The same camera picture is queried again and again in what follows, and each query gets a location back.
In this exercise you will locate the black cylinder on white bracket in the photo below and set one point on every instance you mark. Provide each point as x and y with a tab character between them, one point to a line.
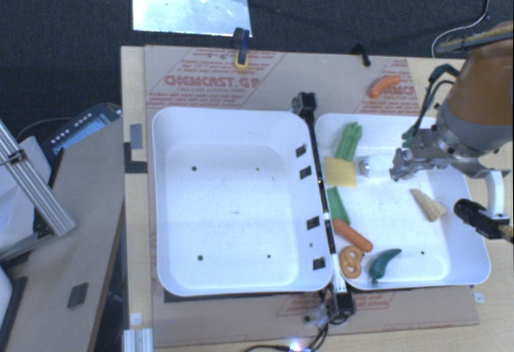
480	210

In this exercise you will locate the orange pretzel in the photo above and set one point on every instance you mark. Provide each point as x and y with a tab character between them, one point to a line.
350	261

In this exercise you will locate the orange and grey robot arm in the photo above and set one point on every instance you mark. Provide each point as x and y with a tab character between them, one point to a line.
482	101

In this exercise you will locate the beige ice cream cone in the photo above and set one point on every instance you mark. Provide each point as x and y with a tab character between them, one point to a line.
428	204

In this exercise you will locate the orange carrot green top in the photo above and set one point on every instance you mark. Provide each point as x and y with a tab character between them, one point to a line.
349	232

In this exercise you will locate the orange sausage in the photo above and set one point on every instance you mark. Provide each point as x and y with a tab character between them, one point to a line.
384	85

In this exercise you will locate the brown cardboard board red print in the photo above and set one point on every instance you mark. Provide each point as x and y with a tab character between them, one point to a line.
257	81

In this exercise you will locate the white plastic tray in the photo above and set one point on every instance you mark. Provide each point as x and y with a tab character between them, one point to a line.
401	230
229	201

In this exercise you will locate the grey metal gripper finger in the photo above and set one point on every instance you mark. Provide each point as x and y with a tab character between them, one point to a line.
398	160
405	173

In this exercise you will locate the thin black and white rod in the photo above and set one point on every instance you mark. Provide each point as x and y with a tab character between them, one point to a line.
321	189

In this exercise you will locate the yellow square cheese slice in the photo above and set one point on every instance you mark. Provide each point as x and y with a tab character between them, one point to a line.
340	172

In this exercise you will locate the dark green chili pepper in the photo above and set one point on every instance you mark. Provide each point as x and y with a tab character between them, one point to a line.
381	264

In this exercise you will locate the green asparagus bunch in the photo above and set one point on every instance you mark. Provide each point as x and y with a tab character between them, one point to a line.
348	143

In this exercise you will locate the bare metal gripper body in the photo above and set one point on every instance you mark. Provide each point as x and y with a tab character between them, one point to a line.
435	149

